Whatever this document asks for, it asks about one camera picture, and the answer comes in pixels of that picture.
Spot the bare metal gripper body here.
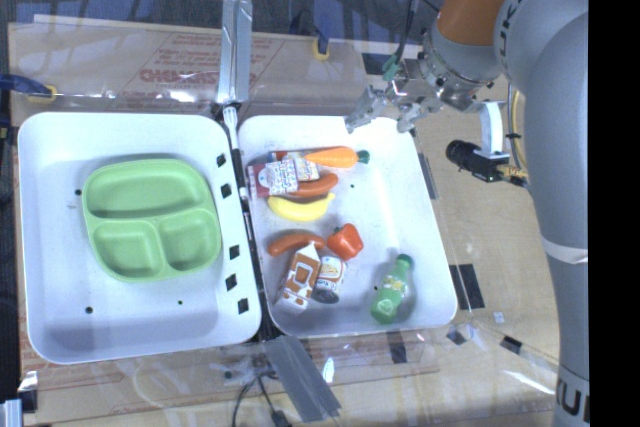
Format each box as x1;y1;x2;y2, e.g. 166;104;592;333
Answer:
387;57;490;113

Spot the orange carrot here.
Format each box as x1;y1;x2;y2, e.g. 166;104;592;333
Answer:
302;146;372;170

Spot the red sausage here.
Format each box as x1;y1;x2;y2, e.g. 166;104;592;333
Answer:
279;171;341;199
267;230;329;258

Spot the white plastic tray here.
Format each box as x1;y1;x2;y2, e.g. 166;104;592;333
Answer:
236;114;459;339
17;110;263;366

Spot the white carton with colourful print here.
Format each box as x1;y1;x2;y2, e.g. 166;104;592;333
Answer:
247;157;322;200

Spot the yellow banana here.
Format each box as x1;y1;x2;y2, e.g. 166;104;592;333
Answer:
266;191;337;223

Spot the orange bell pepper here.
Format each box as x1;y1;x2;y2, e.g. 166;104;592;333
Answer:
326;222;365;262

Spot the small white can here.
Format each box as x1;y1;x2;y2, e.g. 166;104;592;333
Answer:
311;255;348;305

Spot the green bottle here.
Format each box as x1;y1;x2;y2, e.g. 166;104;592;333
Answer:
369;253;416;326

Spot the orange and white carton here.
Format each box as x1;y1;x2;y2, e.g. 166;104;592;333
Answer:
274;241;323;312

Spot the green divided plate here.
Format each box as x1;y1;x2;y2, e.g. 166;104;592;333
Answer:
81;157;223;283

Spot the brown cardboard board, red print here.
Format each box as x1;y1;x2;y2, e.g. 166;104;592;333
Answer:
7;14;561;426

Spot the black cylinder on white bracket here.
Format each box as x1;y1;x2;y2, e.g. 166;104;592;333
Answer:
445;99;512;184

